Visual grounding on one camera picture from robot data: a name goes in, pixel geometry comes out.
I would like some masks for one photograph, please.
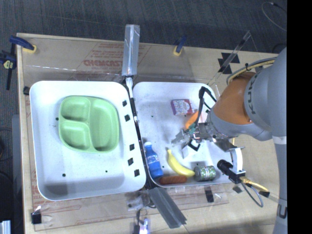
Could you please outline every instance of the gray carpet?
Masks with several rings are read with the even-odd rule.
[[[186,35],[186,46],[232,50],[250,30],[242,50],[279,53],[287,41],[287,0],[0,0],[0,49],[10,51],[17,32],[123,40],[126,24],[140,25],[140,41],[173,44]],[[0,127],[10,128],[18,114],[17,75],[5,89],[7,70],[0,67]],[[12,141],[5,146],[0,172],[12,174]]]

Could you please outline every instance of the bottle cap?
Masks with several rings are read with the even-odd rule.
[[[144,147],[146,147],[146,146],[151,146],[152,145],[152,143],[150,142],[150,141],[146,141],[145,143],[144,143]]]

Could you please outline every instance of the plastic sheet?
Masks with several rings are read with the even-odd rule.
[[[124,81],[124,77],[121,75],[123,42],[30,34],[19,34],[18,36],[37,46],[37,51],[34,54],[24,52],[18,47],[18,55],[21,57],[19,66],[22,67],[25,87],[30,88],[41,80],[115,81],[118,83]],[[177,57],[173,55],[174,48],[174,46],[141,43],[138,54],[138,75],[134,77],[134,84],[151,80],[207,83],[220,69],[218,59],[223,58],[220,56],[220,51],[183,48],[181,55]],[[203,62],[202,55],[209,55],[211,61]],[[241,63],[231,64],[231,68],[238,69],[242,67],[242,62],[261,59],[257,58],[257,54],[250,55],[250,58],[248,55],[246,56],[247,58],[240,60]],[[193,66],[205,68],[199,70],[193,69]],[[224,81],[225,77],[220,76],[216,81],[217,86],[212,88],[222,91],[223,85],[220,84],[225,84]],[[41,224],[34,225],[35,231],[134,218],[136,211],[129,209],[127,202],[130,198],[138,197],[144,188],[142,191],[134,193],[65,201],[50,201],[40,194],[37,187],[28,95],[25,95],[24,102],[27,117],[33,211],[40,206],[42,217]],[[209,187],[169,187],[166,190],[180,210],[228,203],[227,194],[222,184],[209,185]],[[157,209],[144,207],[141,215],[148,216],[158,213]]]

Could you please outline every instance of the black cable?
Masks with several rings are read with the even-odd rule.
[[[252,198],[252,200],[260,207],[263,207],[263,200],[260,196],[260,194],[258,193],[258,191],[256,190],[255,187],[253,187],[252,185],[246,184],[248,187],[250,187],[258,196],[260,203],[258,203],[255,198],[250,194],[250,192],[247,190],[246,186],[244,185],[244,183],[242,183],[242,186],[244,187],[245,191],[248,193],[248,195]]]
[[[212,93],[210,92],[210,90],[206,87],[201,87],[200,90],[199,90],[199,93],[198,93],[198,97],[199,97],[199,107],[198,107],[198,115],[197,115],[197,119],[196,121],[194,122],[195,123],[195,126],[198,125],[198,122],[199,122],[199,118],[200,118],[200,115],[201,115],[201,111],[203,110],[203,105],[205,104],[207,107],[208,105],[205,103],[205,99],[204,99],[204,94],[207,93],[209,94],[209,96],[211,97],[211,99],[216,102],[216,99],[215,97],[212,95]]]
[[[0,128],[0,132],[2,132],[2,131],[9,131],[9,132],[11,132],[12,129],[9,128],[9,127],[1,127],[1,128]],[[2,152],[0,153],[0,158],[1,158],[5,147],[4,147],[4,145],[3,145],[3,146],[0,146],[0,148],[2,149]],[[8,158],[0,159],[0,162],[7,161],[7,160],[11,159],[12,157],[13,157],[13,156],[9,156]]]
[[[285,10],[283,7],[279,6],[277,3],[272,2],[272,5],[282,9],[287,14],[287,10]]]
[[[144,221],[140,220],[140,213],[141,213],[141,209],[139,209],[137,212],[136,212],[136,219],[137,219],[137,225],[139,224],[144,224]]]
[[[205,104],[206,107],[208,107],[208,109],[209,109],[209,111],[210,111],[210,110],[211,110],[211,107],[208,106],[207,103],[205,103],[205,102],[204,102],[204,104]]]
[[[276,49],[278,46],[285,46],[285,47],[287,47],[287,44],[286,44],[286,43],[278,43],[278,44],[274,45],[274,47],[272,48],[271,53],[275,54],[275,49]]]

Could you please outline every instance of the green plate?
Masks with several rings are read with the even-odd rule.
[[[66,97],[59,109],[59,137],[68,148],[108,152],[119,142],[119,121],[112,103],[87,96]]]

